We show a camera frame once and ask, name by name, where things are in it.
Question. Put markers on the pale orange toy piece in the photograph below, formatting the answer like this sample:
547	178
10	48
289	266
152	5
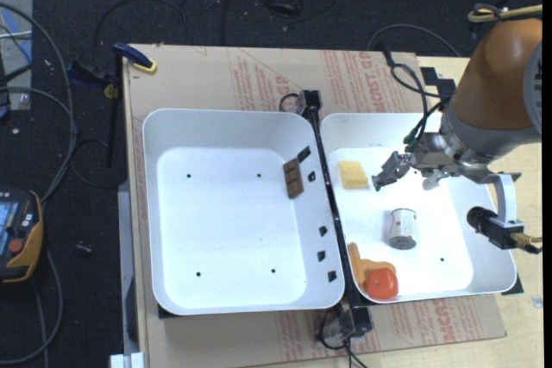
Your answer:
358	263

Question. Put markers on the small white can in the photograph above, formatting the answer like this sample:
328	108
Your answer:
402	226

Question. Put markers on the black cylinder on white bracket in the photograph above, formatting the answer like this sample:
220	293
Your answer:
500	228

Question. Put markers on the red-orange round toy fruit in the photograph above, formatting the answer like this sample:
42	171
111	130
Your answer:
382	283

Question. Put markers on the white plastic tray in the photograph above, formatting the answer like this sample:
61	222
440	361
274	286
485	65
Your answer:
431	267
228	224

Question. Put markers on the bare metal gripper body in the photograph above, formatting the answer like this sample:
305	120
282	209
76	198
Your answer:
433	155

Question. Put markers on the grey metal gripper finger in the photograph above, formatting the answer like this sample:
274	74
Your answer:
432	182
390	172

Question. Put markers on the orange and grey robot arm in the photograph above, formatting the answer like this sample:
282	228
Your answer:
491	73

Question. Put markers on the brown chocolate bar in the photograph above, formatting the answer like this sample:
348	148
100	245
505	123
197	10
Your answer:
292	179

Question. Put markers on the brown cardboard board red print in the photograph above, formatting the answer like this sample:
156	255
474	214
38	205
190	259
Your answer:
241	73

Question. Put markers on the yellow sponge block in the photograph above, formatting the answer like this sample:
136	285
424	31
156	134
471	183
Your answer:
353	174

